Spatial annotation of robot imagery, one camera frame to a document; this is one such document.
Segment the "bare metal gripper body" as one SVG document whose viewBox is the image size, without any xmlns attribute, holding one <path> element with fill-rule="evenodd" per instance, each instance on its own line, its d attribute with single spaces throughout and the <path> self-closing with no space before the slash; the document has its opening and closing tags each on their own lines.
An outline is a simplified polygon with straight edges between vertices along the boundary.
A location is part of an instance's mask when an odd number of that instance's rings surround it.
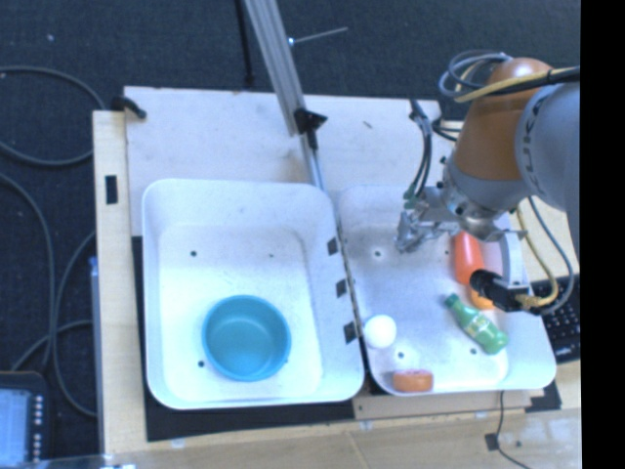
<svg viewBox="0 0 625 469">
<path fill-rule="evenodd" d="M 415 198 L 411 219 L 412 225 L 438 223 L 443 233 L 464 231 L 480 241 L 498 241 L 504 235 L 496 225 L 501 215 L 454 187 L 425 187 Z"/>
</svg>

